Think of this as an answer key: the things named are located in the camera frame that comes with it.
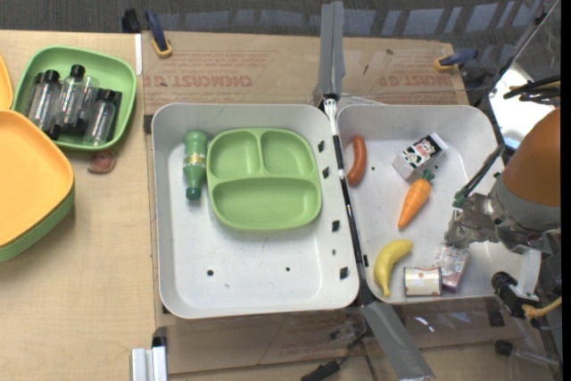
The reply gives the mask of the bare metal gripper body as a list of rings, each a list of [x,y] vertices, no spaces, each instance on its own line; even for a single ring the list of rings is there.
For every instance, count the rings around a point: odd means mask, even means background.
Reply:
[[[529,202],[513,195],[504,200],[496,192],[489,196],[471,195],[463,209],[472,226],[468,232],[468,245],[499,243],[513,253],[537,247],[542,230],[533,225],[532,209]]]

